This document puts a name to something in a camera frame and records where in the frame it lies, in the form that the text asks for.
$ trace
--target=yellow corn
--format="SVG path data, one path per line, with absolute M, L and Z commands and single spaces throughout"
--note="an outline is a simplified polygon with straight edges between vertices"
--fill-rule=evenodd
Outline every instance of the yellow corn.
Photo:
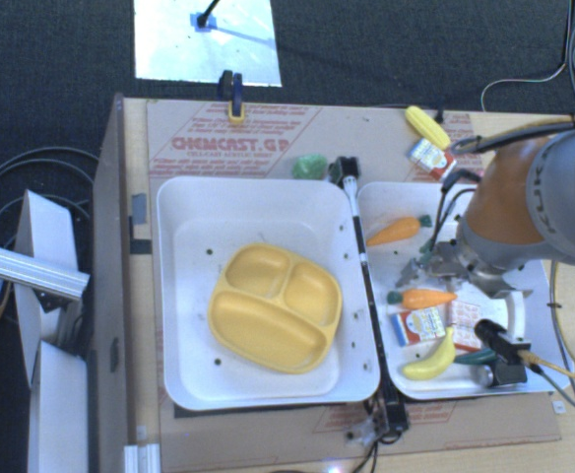
M 452 143 L 445 130 L 417 106 L 412 105 L 406 109 L 406 121 L 415 128 L 421 137 L 441 151 L 447 149 Z

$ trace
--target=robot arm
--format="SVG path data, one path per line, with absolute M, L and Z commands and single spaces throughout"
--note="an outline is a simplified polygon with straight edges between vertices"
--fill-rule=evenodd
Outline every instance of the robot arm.
M 529 260 L 575 264 L 575 131 L 501 147 L 447 245 L 436 244 L 428 272 L 455 262 L 493 297 L 510 289 L 502 274 Z

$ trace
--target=green sponge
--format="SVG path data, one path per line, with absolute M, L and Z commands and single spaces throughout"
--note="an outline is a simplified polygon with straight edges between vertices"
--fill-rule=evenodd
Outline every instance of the green sponge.
M 327 158 L 321 154 L 307 154 L 296 160 L 291 169 L 291 176 L 317 180 L 323 177 L 326 169 Z

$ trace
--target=toy sink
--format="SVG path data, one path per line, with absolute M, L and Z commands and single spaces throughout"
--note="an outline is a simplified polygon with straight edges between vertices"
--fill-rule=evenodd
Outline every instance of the toy sink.
M 231 351 L 287 373 L 327 355 L 342 310 L 336 279 L 281 247 L 254 243 L 226 265 L 209 303 L 209 326 Z
M 455 186 L 450 194 L 466 186 Z M 440 199 L 438 184 L 370 182 L 362 187 L 357 198 L 364 235 L 370 237 L 394 219 L 400 217 L 418 217 L 433 212 Z M 470 195 L 461 196 L 440 233 L 440 240 L 449 240 L 456 235 L 456 216 L 463 215 L 467 209 Z M 378 308 L 380 330 L 386 351 L 388 371 L 395 386 L 404 394 L 417 400 L 447 399 L 461 397 L 493 396 L 497 394 L 543 392 L 551 390 L 543 378 L 529 373 L 526 383 L 486 387 L 479 378 L 479 367 L 452 365 L 445 373 L 431 380 L 409 380 L 402 374 L 406 363 L 429 356 L 436 341 L 421 342 L 412 346 L 402 346 L 393 328 L 389 314 L 403 310 L 399 305 L 388 305 L 386 297 L 389 291 L 396 289 L 397 280 L 411 258 L 420 255 L 420 248 L 431 237 L 432 230 L 421 229 L 413 238 L 394 243 L 375 245 L 367 248 L 370 277 L 375 303 Z M 550 313 L 546 305 L 547 279 L 540 261 L 530 261 L 518 271 L 504 275 L 515 289 L 529 290 L 528 296 L 521 292 L 510 293 L 504 300 L 490 300 L 475 286 L 464 283 L 456 290 L 459 300 L 480 306 L 481 316 L 504 326 L 513 337 L 523 336 L 533 344 L 533 352 L 543 359 L 561 365 L 561 355 L 552 331 Z M 427 287 L 442 289 L 443 283 L 436 279 L 419 279 L 408 287 Z M 446 321 L 445 305 L 439 307 L 439 313 Z M 568 379 L 560 373 L 552 376 L 567 386 Z
M 176 404 L 331 404 L 375 392 L 377 351 L 342 189 L 180 176 L 160 186 L 155 214 L 163 378 Z

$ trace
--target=small carton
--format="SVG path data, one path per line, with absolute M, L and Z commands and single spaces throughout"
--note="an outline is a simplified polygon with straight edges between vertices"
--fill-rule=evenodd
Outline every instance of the small carton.
M 473 352 L 482 348 L 474 327 L 482 319 L 480 307 L 452 301 L 448 305 L 447 324 L 454 328 L 454 345 L 457 349 Z
M 445 336 L 443 320 L 436 306 L 395 313 L 391 320 L 402 347 Z
M 424 138 L 419 140 L 408 154 L 408 159 L 427 171 L 436 180 L 443 180 L 457 162 L 448 151 L 441 151 Z

